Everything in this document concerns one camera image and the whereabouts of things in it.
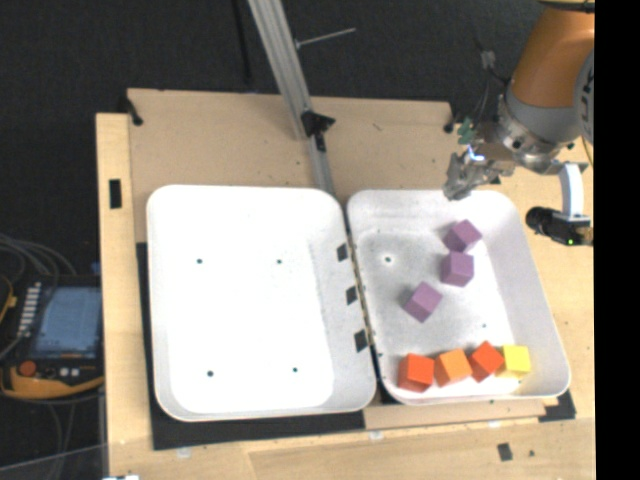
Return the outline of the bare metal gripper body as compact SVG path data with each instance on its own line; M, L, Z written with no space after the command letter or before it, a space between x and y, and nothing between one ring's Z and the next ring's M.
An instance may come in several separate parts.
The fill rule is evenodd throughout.
M510 117L479 125L468 149L468 166L494 175L511 175L517 167L540 175L556 175L562 143L557 136L542 135Z

